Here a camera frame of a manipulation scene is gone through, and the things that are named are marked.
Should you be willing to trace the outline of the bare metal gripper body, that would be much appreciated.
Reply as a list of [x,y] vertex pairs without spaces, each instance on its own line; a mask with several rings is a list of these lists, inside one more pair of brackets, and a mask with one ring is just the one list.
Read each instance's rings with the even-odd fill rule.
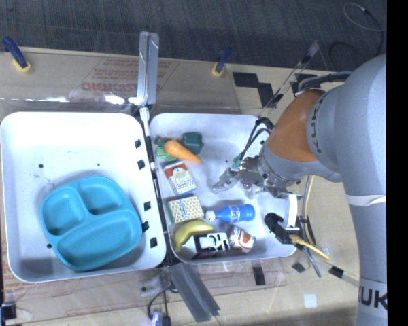
[[247,157],[241,162],[237,180],[246,190],[247,197],[251,199],[265,193],[282,198],[290,193],[289,187],[301,182],[298,179],[289,180],[275,173],[260,156]]

